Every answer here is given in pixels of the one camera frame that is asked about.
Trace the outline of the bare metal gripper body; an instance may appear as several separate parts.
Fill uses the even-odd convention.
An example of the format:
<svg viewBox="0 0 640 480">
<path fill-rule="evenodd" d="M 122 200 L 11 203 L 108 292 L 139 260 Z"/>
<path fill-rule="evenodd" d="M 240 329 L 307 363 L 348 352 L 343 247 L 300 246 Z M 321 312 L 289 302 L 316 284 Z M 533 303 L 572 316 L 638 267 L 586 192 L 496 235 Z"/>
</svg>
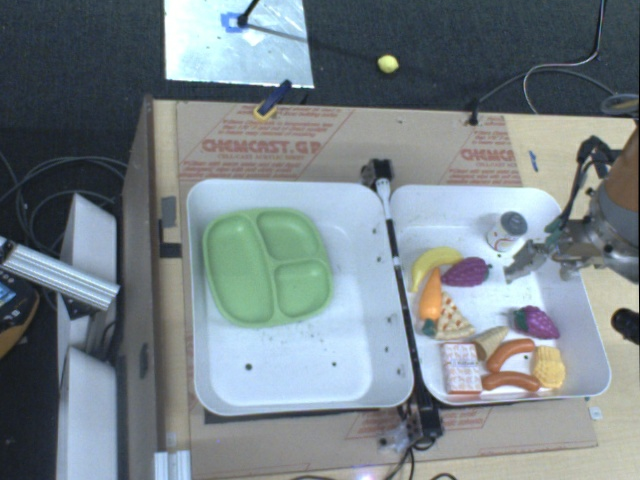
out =
<svg viewBox="0 0 640 480">
<path fill-rule="evenodd" d="M 545 229 L 546 250 L 560 264 L 560 276 L 568 281 L 581 269 L 609 269 L 627 281 L 639 283 L 639 249 L 619 236 L 607 223 L 595 219 L 555 219 Z"/>
</svg>

